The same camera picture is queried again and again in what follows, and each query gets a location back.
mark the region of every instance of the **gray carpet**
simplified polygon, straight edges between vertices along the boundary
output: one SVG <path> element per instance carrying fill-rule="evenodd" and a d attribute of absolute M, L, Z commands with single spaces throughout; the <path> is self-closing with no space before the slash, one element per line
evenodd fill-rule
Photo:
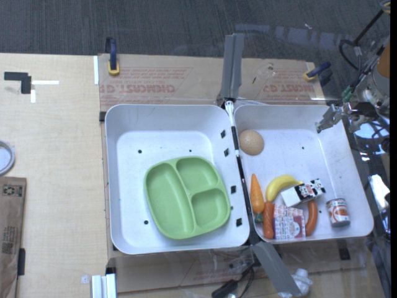
<path fill-rule="evenodd" d="M 0 0 L 0 52 L 95 55 L 111 36 L 119 53 L 223 57 L 225 35 L 244 32 L 244 57 L 330 61 L 324 92 L 333 99 L 355 78 L 339 41 L 358 36 L 380 1 Z M 363 52 L 389 33 L 385 14 L 362 39 Z"/>

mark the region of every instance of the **yellow banana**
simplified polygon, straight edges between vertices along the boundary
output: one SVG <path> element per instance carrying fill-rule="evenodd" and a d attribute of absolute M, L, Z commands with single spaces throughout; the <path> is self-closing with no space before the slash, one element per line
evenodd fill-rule
<path fill-rule="evenodd" d="M 289 174 L 282 174 L 274 178 L 266 187 L 266 200 L 273 201 L 276 195 L 283 189 L 293 186 L 299 186 L 302 181 L 296 180 L 293 176 Z"/>

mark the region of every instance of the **red and white can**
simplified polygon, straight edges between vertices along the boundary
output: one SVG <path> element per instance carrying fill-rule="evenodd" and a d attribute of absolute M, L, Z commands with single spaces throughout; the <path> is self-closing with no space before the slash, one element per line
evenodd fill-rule
<path fill-rule="evenodd" d="M 350 224 L 350 217 L 345 199 L 339 198 L 329 200 L 326 205 L 332 227 L 341 227 Z"/>

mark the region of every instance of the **wooden table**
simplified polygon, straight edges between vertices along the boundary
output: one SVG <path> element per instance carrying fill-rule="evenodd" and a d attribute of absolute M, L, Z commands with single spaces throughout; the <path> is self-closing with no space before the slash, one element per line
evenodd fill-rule
<path fill-rule="evenodd" d="M 0 79 L 0 138 L 15 146 L 8 176 L 27 178 L 22 231 L 25 274 L 18 297 L 89 297 L 89 276 L 108 262 L 99 88 L 93 56 L 0 54 L 2 71 L 26 72 L 32 80 L 59 81 L 35 87 L 36 102 L 20 83 Z M 314 273 L 310 297 L 382 297 L 369 251 L 361 268 Z M 210 296 L 219 287 L 122 294 L 120 297 Z M 245 297 L 278 297 L 259 279 Z"/>

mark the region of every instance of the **carrot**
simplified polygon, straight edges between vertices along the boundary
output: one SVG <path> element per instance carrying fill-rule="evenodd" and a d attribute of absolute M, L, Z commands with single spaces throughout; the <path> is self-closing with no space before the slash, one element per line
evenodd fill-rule
<path fill-rule="evenodd" d="M 273 211 L 274 204 L 271 201 L 265 202 L 265 209 L 263 211 L 263 234 L 266 238 L 273 238 Z"/>
<path fill-rule="evenodd" d="M 259 182 L 254 173 L 251 176 L 250 199 L 254 214 L 262 213 L 265 208 L 265 200 L 263 198 Z"/>
<path fill-rule="evenodd" d="M 317 203 L 316 200 L 308 202 L 309 217 L 305 225 L 306 236 L 310 236 L 317 223 Z"/>

